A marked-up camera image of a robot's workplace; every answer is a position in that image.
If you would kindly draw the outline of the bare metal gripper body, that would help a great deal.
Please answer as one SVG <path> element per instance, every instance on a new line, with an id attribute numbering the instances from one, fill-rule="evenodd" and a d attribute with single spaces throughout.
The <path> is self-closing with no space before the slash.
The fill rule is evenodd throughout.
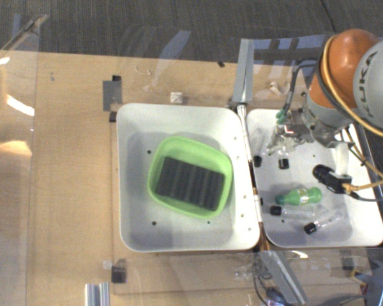
<path id="1" fill-rule="evenodd" d="M 332 108 L 302 108 L 290 112 L 294 137 L 307 142 L 319 142 L 324 147 L 334 147 L 335 134 L 342 127 L 342 114 Z"/>

